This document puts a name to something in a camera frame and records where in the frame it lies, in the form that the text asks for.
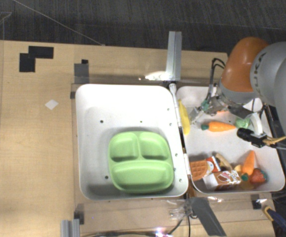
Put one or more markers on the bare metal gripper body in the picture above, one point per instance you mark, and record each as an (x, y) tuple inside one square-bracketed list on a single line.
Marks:
[(218, 104)]

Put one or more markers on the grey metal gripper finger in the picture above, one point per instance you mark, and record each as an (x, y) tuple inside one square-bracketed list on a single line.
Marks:
[(197, 119), (192, 112)]

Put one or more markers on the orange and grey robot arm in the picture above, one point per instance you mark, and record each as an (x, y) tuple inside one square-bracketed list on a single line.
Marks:
[(268, 78)]

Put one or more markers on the yellow banana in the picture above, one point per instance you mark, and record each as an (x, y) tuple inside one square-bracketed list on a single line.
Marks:
[(184, 120)]

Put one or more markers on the orange carrot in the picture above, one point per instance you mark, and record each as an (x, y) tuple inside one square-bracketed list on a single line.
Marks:
[(249, 163), (219, 126)]

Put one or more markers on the green broccoli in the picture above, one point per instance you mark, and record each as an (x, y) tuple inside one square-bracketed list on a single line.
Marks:
[(241, 123)]

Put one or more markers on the white plastic tray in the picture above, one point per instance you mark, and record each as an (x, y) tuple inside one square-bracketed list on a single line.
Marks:
[(96, 144), (222, 144)]

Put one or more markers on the red and white carton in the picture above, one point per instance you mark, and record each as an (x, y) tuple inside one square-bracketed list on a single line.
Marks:
[(214, 164)]

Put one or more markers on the brown waffle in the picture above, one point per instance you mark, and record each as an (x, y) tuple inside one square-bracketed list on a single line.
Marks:
[(198, 169)]

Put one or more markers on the brown and white carton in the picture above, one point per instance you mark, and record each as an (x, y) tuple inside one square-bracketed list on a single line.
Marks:
[(225, 180)]

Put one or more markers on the green divided plate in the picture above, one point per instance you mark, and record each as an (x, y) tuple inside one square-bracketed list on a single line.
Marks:
[(140, 164)]

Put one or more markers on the tan biscuit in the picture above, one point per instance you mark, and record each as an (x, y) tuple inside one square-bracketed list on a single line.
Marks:
[(247, 185)]

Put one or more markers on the red strawberry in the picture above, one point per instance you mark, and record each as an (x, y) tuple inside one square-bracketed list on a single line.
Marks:
[(257, 176)]

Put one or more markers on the black cylinder on white bracket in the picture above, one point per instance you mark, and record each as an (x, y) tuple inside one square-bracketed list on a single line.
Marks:
[(250, 134)]

